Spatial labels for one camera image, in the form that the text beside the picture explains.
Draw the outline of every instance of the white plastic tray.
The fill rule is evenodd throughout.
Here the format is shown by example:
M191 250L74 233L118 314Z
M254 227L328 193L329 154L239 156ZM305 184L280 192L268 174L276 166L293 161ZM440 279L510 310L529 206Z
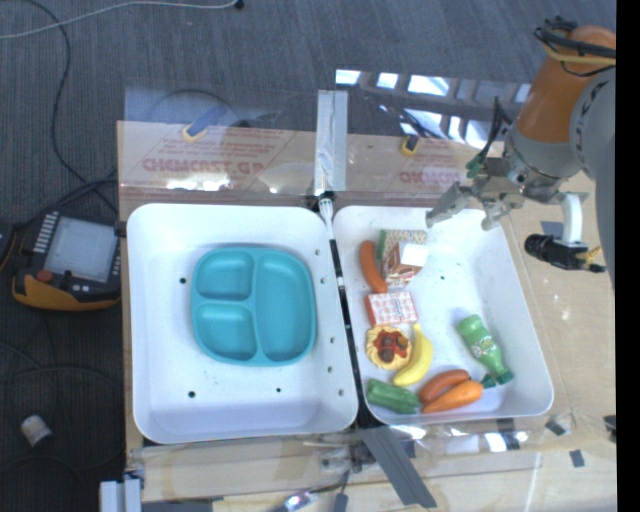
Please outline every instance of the white plastic tray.
M196 343L190 282L202 255L255 244L308 267L317 304L311 352L288 366L216 361ZM148 439L182 443L335 432L358 400L326 228L291 207L148 204L127 224L133 414Z
M427 211L348 206L334 218L358 364L365 384L372 377L390 382L392 373L376 367L366 355L366 331L371 324L364 299L372 291L360 270L360 243L367 239L377 241L382 229L426 229ZM434 346L434 358L425 378L410 389L417 391L428 378L450 368L465 368L476 380L487 373L455 330L458 321L472 313L484 320L515 377L505 385L485 390L480 401L448 412L400 415L370 406L384 423L429 424L536 416L547 411L553 402L551 378L504 232L501 227L484 231L483 217L479 210L463 210L427 231L427 263L404 289L412 294L418 321ZM411 325L401 327L414 339Z

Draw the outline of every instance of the table surface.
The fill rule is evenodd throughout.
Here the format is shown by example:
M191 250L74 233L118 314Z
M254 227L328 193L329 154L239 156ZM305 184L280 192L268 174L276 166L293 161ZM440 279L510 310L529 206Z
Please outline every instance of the table surface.
M583 204L583 241L595 247L593 183L580 174L571 185L590 193ZM121 197L121 210L131 212L145 201ZM609 278L563 271L523 250L526 237L541 232L542 221L562 220L559 207L529 203L501 222L552 377L554 404L544 417L514 423L518 449L505 449L504 442L494 442L494 433L473 428L458 439L443 429L418 441L412 460L438 510L617 509L616 444L604 421L616 414L615 297ZM333 484L346 469L348 433L143 446L132 415L126 239L122 252L127 453L130 469L144 466L143 501L223 497L213 510L265 511L296 491L317 490L317 500L305 510L332 510L340 487ZM562 435L545 426L549 421L563 428ZM352 471L344 493L351 512L421 510L402 504L377 464Z

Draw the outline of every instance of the toy bottle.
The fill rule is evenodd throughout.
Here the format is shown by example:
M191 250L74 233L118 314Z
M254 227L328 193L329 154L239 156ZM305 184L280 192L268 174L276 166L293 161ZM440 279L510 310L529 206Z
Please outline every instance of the toy bottle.
M478 315L470 315L458 324L458 332L467 342L473 356L493 373L499 384L513 379L513 374L504 366L502 349L494 341Z

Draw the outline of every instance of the round toy food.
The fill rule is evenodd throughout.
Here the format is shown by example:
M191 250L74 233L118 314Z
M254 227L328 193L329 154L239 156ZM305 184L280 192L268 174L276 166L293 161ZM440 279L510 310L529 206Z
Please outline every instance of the round toy food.
M404 368L411 357L412 344L401 330L388 325L367 331L367 356L384 370Z

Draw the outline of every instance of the orange carrot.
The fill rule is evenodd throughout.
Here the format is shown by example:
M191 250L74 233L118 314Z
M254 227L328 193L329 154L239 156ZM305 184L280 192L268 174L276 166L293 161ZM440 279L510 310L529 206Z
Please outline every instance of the orange carrot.
M422 408L422 412L440 412L469 405L482 397L484 387L475 380L466 380L442 393L430 404Z
M375 245L371 240L365 240L360 244L360 266L371 289L376 293L387 293L388 285L378 272Z
M418 393L418 398L424 405L427 405L433 402L445 389L469 379L469 372L462 368L444 371L427 381Z

